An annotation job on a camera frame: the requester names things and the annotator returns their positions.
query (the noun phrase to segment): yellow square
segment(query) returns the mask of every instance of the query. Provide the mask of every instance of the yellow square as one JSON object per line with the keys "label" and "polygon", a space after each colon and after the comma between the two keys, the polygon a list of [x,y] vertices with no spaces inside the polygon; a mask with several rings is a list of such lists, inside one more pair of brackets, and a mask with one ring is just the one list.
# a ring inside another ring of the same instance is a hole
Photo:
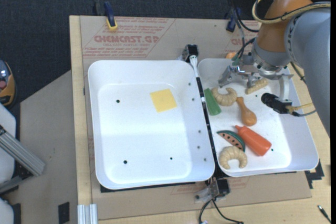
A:
{"label": "yellow square", "polygon": [[151,92],[150,95],[157,112],[177,107],[175,98],[170,89]]}

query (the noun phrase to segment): orange toy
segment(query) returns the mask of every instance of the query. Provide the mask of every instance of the orange toy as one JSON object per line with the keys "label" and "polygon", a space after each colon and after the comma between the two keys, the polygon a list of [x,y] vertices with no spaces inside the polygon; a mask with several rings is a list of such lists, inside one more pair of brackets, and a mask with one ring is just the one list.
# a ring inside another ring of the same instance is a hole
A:
{"label": "orange toy", "polygon": [[238,135],[244,140],[245,144],[259,156],[264,156],[265,153],[270,149],[272,144],[261,135],[252,131],[246,126],[235,126],[238,130]]}

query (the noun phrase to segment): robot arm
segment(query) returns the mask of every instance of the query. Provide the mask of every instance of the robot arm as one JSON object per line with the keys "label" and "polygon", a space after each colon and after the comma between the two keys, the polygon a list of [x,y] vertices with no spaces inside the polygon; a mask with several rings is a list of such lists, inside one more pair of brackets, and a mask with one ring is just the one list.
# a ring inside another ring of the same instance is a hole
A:
{"label": "robot arm", "polygon": [[289,62],[304,70],[312,102],[330,137],[330,2],[274,0],[265,19],[253,8],[261,27],[252,54],[263,77],[272,78]]}

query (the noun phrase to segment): orange and black object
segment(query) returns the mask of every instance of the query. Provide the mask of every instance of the orange and black object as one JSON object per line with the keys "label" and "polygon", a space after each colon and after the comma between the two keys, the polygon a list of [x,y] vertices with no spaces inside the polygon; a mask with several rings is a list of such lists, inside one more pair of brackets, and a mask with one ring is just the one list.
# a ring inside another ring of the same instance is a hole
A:
{"label": "orange and black object", "polygon": [[5,107],[14,104],[16,87],[13,73],[9,65],[0,60],[0,103]]}

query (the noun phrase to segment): toy watermelon slice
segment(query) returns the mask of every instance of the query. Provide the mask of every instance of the toy watermelon slice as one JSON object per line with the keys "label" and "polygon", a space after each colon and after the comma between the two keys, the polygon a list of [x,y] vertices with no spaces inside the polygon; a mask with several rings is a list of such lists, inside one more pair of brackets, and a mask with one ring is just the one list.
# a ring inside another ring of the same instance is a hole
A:
{"label": "toy watermelon slice", "polygon": [[244,140],[235,132],[229,130],[218,131],[222,138],[229,142],[232,146],[236,146],[242,151],[245,151],[245,142]]}

